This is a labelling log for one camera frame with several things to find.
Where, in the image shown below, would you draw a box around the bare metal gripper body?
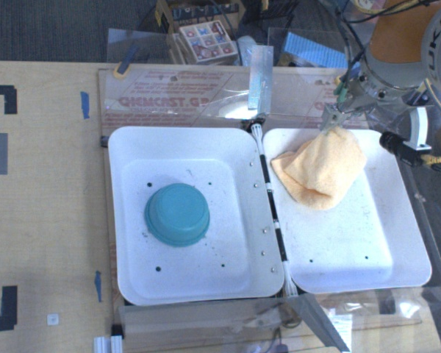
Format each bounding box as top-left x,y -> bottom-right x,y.
334,71 -> 427,117

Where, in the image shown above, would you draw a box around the orange cloth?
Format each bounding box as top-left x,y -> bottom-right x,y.
270,124 -> 368,212

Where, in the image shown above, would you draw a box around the blue ribbed block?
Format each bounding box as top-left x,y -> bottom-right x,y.
282,31 -> 349,69

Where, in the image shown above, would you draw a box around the white plastic tray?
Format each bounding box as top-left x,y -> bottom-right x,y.
107,124 -> 286,307
262,127 -> 433,295

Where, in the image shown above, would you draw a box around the wooden tile game box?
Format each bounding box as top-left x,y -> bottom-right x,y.
178,19 -> 240,65

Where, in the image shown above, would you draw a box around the brown cardboard board, red print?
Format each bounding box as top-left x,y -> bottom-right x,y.
96,64 -> 441,353

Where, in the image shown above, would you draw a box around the teal bowl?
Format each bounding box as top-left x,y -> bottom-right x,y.
143,182 -> 212,249

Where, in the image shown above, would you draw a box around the black cylinder on white bracket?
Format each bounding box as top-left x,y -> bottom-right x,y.
379,106 -> 433,167

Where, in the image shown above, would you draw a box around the black block with thin wires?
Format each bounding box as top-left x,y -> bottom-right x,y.
241,112 -> 268,130

